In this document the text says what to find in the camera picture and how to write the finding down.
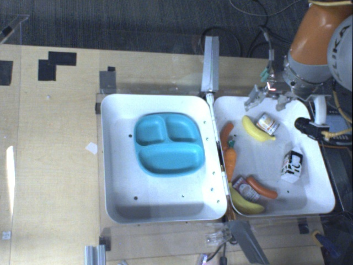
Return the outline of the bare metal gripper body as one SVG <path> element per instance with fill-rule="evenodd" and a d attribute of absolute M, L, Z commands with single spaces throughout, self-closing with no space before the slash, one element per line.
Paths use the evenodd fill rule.
<path fill-rule="evenodd" d="M 294 75 L 274 75 L 267 80 L 269 95 L 275 99 L 312 101 L 315 97 L 330 98 L 324 83 L 310 83 Z"/>

